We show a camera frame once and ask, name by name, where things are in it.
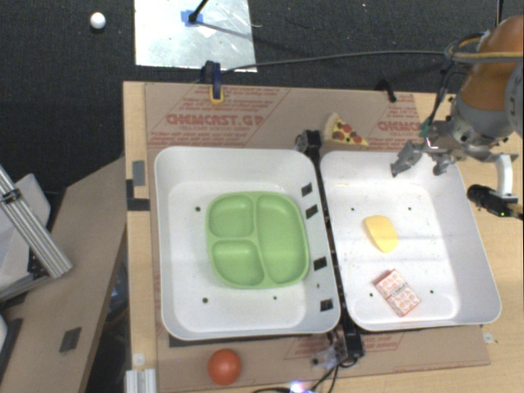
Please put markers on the yellow oval toy food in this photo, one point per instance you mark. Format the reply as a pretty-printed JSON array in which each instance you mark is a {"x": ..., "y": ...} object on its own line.
[{"x": 381, "y": 233}]

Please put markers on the brown cardboard board red print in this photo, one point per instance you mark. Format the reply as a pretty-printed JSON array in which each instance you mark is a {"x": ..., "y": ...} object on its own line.
[{"x": 254, "y": 113}]

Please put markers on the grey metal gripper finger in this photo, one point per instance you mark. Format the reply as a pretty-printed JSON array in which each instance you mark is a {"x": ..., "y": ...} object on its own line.
[
  {"x": 443, "y": 163},
  {"x": 404, "y": 159}
]

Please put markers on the small white ball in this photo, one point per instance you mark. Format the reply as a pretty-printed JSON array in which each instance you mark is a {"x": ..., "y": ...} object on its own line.
[{"x": 97, "y": 20}]

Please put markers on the green divided plate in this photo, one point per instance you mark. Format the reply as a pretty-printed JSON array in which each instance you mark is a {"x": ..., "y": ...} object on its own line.
[{"x": 274, "y": 236}]

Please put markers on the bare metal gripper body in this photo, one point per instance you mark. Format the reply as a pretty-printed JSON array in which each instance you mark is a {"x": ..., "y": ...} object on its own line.
[{"x": 460, "y": 139}]

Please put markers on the thin black rod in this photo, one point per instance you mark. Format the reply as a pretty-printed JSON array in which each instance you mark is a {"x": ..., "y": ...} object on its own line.
[{"x": 329, "y": 236}]

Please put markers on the black cylinder on white bracket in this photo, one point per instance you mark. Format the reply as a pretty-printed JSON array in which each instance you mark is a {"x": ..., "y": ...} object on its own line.
[{"x": 491, "y": 197}]

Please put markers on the toy pizza slice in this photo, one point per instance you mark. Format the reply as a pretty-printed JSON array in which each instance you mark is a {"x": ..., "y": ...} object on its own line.
[{"x": 344, "y": 131}]

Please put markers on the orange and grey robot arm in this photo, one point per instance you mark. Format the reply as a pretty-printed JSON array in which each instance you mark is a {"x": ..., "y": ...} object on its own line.
[{"x": 489, "y": 80}]

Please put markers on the white plastic tray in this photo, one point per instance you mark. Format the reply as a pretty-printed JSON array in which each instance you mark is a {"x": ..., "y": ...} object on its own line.
[
  {"x": 186, "y": 240},
  {"x": 442, "y": 252}
]

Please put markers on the pink patterned carton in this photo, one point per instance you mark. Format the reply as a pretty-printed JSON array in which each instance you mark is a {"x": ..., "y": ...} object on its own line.
[{"x": 397, "y": 293}]

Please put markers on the red ball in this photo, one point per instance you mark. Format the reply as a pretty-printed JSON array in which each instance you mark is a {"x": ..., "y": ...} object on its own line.
[{"x": 224, "y": 367}]

